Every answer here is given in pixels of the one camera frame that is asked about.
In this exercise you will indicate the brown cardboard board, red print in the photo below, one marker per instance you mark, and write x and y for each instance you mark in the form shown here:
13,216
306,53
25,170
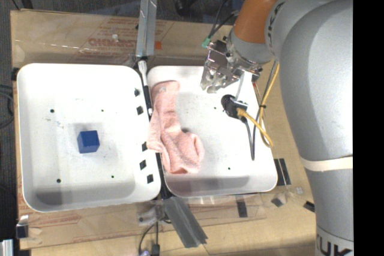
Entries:
60,36

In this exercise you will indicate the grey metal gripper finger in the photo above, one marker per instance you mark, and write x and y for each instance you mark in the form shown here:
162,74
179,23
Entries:
206,79
219,85

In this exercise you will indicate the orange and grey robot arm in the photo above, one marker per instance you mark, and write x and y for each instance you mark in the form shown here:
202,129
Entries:
315,69

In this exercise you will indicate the black cylinder on white bracket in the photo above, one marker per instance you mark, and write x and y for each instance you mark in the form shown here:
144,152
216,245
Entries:
231,105

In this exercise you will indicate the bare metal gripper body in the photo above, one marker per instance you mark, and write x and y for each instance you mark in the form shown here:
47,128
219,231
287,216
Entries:
223,61

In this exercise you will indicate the blue cube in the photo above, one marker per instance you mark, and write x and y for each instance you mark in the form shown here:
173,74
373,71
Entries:
88,142

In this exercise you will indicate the pink sock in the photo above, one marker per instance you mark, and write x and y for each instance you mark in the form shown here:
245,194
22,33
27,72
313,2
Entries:
174,141

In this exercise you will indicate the white plastic tray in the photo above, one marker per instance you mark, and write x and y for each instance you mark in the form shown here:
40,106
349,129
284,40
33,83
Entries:
75,93
222,147

